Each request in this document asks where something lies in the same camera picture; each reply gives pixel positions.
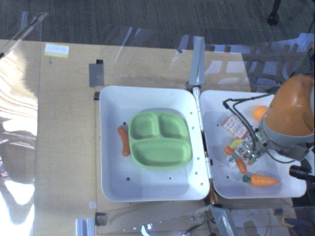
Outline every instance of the chair wheel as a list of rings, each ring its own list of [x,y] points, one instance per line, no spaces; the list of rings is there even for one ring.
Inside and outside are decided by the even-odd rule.
[[[267,19],[268,24],[271,26],[275,26],[278,23],[278,21],[279,21],[278,14],[271,12]]]

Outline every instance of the orange ball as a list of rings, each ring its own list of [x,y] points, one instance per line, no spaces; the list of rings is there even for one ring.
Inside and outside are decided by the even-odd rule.
[[[260,121],[266,112],[267,112],[267,108],[265,106],[259,106],[254,111],[254,118],[257,121]]]

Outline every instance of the green divided plate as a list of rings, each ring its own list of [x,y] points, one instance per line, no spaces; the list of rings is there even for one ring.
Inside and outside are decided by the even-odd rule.
[[[150,169],[178,168],[191,159],[191,143],[186,122],[170,112],[144,112],[129,124],[129,144],[133,160]]]

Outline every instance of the gray carpet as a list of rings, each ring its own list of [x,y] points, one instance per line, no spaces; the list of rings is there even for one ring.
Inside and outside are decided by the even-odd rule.
[[[314,3],[282,0],[276,26],[266,19],[274,0],[0,0],[0,38],[11,38],[22,12],[48,12],[42,41],[177,48],[185,34],[206,43],[251,44],[314,33]]]

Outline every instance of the white tray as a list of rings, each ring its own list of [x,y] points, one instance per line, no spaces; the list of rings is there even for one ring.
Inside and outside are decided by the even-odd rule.
[[[259,93],[232,92],[232,91],[205,91],[200,96],[203,124],[205,129],[209,157],[212,159],[212,177],[216,191],[228,199],[244,198],[288,198],[300,197],[306,191],[306,182],[289,175],[291,165],[299,162],[281,164],[271,159],[267,154],[248,166],[249,174],[261,174],[276,178],[280,181],[272,186],[253,186],[243,183],[238,168],[230,168],[223,152],[236,138],[230,135],[223,127],[223,122],[231,115],[222,102],[228,98],[248,98],[260,95]],[[257,106],[269,106],[273,96],[254,101],[247,101],[237,105],[237,109],[248,119],[253,128],[258,127],[258,121],[252,116]],[[282,161],[290,161],[284,156],[274,155]]]
[[[102,190],[112,201],[200,200],[209,192],[197,107],[182,89],[110,86],[100,94]],[[122,155],[117,128],[140,112],[164,110],[179,114],[187,123],[192,158],[170,170],[144,169],[131,156]]]

